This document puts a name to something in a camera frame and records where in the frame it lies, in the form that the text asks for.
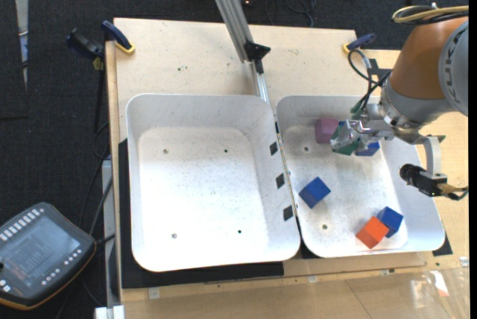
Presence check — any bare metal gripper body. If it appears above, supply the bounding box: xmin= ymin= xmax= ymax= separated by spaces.
xmin=352 ymin=110 xmax=424 ymax=145

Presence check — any green cube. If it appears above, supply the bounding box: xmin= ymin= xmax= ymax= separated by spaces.
xmin=330 ymin=122 xmax=361 ymax=157

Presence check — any pink cube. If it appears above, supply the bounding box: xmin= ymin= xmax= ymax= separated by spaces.
xmin=314 ymin=118 xmax=340 ymax=145

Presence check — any purple cube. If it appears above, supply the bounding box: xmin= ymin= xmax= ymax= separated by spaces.
xmin=355 ymin=141 xmax=382 ymax=157

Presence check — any blue cube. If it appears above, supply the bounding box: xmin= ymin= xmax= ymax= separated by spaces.
xmin=376 ymin=206 xmax=405 ymax=239
xmin=298 ymin=176 xmax=332 ymax=209

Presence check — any white plastic tray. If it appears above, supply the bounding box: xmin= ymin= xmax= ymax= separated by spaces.
xmin=276 ymin=95 xmax=446 ymax=259
xmin=125 ymin=92 xmax=302 ymax=273

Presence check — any orange cube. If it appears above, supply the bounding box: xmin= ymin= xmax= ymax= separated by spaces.
xmin=355 ymin=216 xmax=390 ymax=250

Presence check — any pale wood board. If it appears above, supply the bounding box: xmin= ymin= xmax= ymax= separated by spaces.
xmin=113 ymin=16 xmax=429 ymax=303

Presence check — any black cylinder on white bracket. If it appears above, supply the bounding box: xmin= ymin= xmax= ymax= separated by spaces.
xmin=399 ymin=134 xmax=449 ymax=198

